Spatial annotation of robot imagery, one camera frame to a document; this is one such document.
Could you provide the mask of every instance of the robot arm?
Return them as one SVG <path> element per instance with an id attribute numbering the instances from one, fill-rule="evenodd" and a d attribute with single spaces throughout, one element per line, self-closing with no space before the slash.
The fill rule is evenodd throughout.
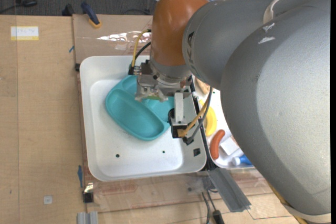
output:
<path id="1" fill-rule="evenodd" d="M 181 93 L 191 73 L 220 90 L 243 152 L 310 223 L 331 214 L 330 6 L 160 0 L 153 17 L 151 91 Z"/>

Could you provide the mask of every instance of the plastic bottle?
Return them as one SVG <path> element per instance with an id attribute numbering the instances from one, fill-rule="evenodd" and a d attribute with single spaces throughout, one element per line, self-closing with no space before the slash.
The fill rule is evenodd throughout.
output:
<path id="1" fill-rule="evenodd" d="M 233 159 L 232 159 L 232 164 L 234 165 L 234 166 L 238 166 L 238 165 L 240 165 L 240 164 L 248 164 L 248 165 L 251 165 L 252 163 L 250 162 L 250 160 L 246 157 L 246 155 L 244 154 L 244 155 L 242 155 L 242 156 L 240 156 L 240 157 L 234 157 Z"/>

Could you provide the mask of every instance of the orange sausage toy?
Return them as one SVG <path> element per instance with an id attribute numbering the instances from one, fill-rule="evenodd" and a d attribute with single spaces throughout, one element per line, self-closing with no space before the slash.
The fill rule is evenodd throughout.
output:
<path id="1" fill-rule="evenodd" d="M 219 144 L 222 138 L 225 135 L 225 131 L 220 129 L 217 131 L 217 133 L 214 135 L 214 137 L 211 140 L 210 144 L 210 154 L 212 159 L 218 159 L 219 158 Z"/>

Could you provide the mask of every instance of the teal plate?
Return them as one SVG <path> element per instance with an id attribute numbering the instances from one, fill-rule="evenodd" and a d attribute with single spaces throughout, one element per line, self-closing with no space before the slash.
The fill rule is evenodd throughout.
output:
<path id="1" fill-rule="evenodd" d="M 158 138 L 169 127 L 168 112 L 174 108 L 174 98 L 165 102 L 135 100 L 136 76 L 127 76 L 108 93 L 105 106 L 109 115 L 125 131 L 138 139 L 150 141 Z"/>

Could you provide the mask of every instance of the wooden table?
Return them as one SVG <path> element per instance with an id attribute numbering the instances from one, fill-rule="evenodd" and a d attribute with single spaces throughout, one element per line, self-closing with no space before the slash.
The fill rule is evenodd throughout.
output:
<path id="1" fill-rule="evenodd" d="M 38 40 L 11 40 L 37 26 Z M 71 17 L 0 16 L 0 222 L 76 223 L 86 211 Z M 225 223 L 297 223 L 274 194 L 248 196 L 239 213 L 216 200 Z M 204 202 L 99 213 L 99 223 L 205 223 Z"/>

